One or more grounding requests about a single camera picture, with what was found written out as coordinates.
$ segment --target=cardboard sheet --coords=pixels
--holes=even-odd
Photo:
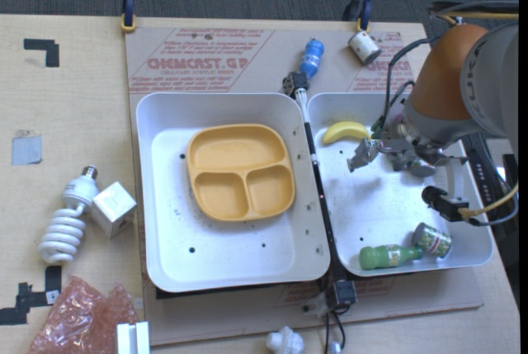
[[[125,35],[144,307],[153,345],[267,333],[284,325],[323,326],[323,320],[302,309],[319,293],[315,282],[156,297],[145,265],[135,117],[139,100],[152,92],[279,92],[283,78],[297,70],[304,47],[313,38],[324,43],[325,53],[318,74],[310,80],[309,97],[320,92],[384,92],[388,63],[411,42],[404,44],[395,29],[373,27],[371,36],[382,53],[365,66],[347,45],[349,31],[139,27]],[[411,65],[407,55],[395,65],[392,92],[418,75]],[[358,302],[342,316],[343,323],[477,308],[483,303],[470,267],[364,279],[356,282],[356,289]]]

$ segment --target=soda can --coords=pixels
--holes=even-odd
[[[412,244],[422,247],[427,253],[443,258],[451,248],[452,239],[450,235],[421,222],[414,230]]]
[[[374,39],[364,30],[355,33],[349,39],[348,45],[364,65],[370,64],[381,53]]]

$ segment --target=black tape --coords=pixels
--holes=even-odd
[[[61,266],[46,267],[44,292],[33,292],[32,286],[28,285],[27,282],[19,283],[15,307],[0,309],[0,325],[26,324],[30,308],[50,305],[49,294],[53,291],[57,291],[59,294],[61,285]]]
[[[45,50],[46,66],[49,68],[59,67],[59,45],[55,43],[55,40],[24,39],[24,49]]]

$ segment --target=orange divided plate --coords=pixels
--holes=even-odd
[[[267,126],[205,128],[192,137],[186,159],[196,202],[212,219],[269,218],[294,201],[290,156],[282,138]]]

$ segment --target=pink plastic bag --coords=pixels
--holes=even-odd
[[[71,276],[29,354],[113,354],[116,326],[137,322],[131,297],[120,283],[116,282],[105,297],[82,279]]]

